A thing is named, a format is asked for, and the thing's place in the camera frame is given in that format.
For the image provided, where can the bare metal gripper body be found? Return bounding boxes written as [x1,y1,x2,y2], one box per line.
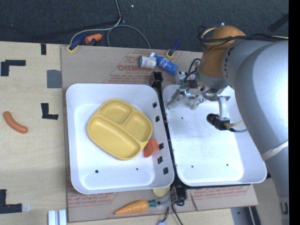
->
[179,78,223,103]

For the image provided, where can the blue bottle with white cap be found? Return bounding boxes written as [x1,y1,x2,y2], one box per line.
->
[150,52,179,75]

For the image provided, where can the thin black rod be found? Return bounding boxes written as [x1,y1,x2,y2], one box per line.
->
[156,83,182,189]

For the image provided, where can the small white can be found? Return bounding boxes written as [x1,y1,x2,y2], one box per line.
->
[138,55,157,70]

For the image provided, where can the white plastic tray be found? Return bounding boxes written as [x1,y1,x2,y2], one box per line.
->
[162,84,268,187]
[66,83,175,195]

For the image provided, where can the orange wedge-shaped toy food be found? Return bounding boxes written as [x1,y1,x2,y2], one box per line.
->
[143,138,159,158]

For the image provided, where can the yellow divided plate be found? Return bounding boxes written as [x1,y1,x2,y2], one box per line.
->
[87,99,154,161]

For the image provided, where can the brown cardboard board red print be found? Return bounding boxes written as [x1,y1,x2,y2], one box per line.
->
[60,45,259,223]

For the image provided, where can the pale yellow round toy food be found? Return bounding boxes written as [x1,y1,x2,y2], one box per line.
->
[152,185,171,198]

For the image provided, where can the orange carrot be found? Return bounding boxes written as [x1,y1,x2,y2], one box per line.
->
[114,199,157,215]

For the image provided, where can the orange sausage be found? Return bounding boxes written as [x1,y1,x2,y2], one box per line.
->
[3,111,29,134]

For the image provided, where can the black block with thin wires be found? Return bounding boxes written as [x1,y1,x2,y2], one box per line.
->
[151,71,164,88]
[170,186,188,206]

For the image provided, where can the black cylinder on white bracket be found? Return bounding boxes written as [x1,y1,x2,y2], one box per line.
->
[206,96,232,131]

